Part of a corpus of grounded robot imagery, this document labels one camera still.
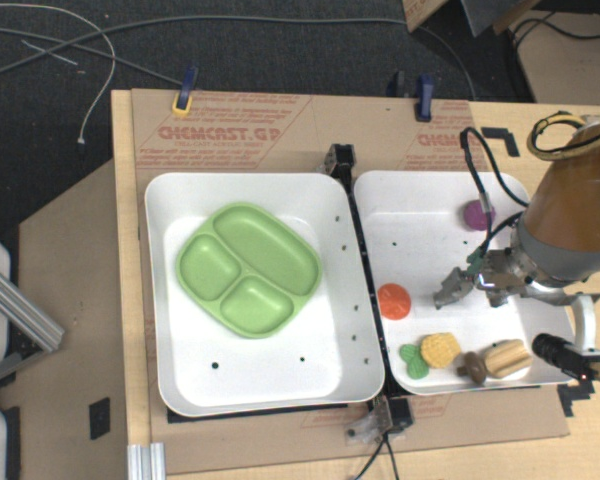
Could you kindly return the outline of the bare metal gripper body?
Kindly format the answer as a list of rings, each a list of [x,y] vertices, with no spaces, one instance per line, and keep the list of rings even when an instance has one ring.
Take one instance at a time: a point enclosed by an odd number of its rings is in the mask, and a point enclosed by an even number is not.
[[[491,294],[522,293],[536,280],[536,271],[525,270],[525,261],[510,247],[489,250],[478,258],[474,286]]]

